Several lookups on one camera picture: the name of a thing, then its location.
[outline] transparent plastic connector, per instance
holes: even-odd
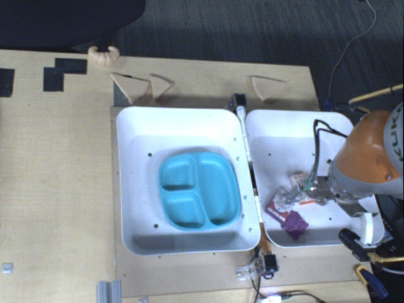
[[[254,258],[249,265],[236,267],[237,281],[253,280],[265,272],[264,257]]]

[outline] wooden table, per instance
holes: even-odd
[[[142,105],[223,107],[233,93],[246,93],[250,110],[318,110],[305,67],[121,57],[111,68],[88,63],[86,74],[64,75],[63,92],[44,92],[44,67],[54,67],[57,57],[86,59],[81,54],[0,50],[0,68],[15,70],[12,96],[0,98],[0,263],[14,264],[12,273],[0,274],[1,302],[95,302],[97,282],[119,277],[114,266],[114,89],[109,73],[144,79],[158,74],[175,82],[161,101],[146,98]],[[274,102],[263,104],[251,76],[283,80],[285,89]],[[370,302],[367,289],[355,280],[357,261],[343,246],[273,246],[273,251],[280,271],[263,283],[263,293],[307,290],[329,303]],[[216,266],[229,275],[250,255],[174,255],[164,257],[160,266],[151,261],[156,257],[134,261],[145,272],[142,290],[151,303],[245,303],[255,294],[249,283],[198,273],[207,275],[206,268]],[[188,271],[174,273],[185,270],[184,262],[191,264]],[[165,268],[173,272],[169,278],[155,277],[159,269],[166,275]],[[299,282],[296,275],[302,273]],[[176,286],[182,277],[197,280],[187,289],[193,293],[176,294],[184,290]],[[137,302],[144,293],[123,302]]]

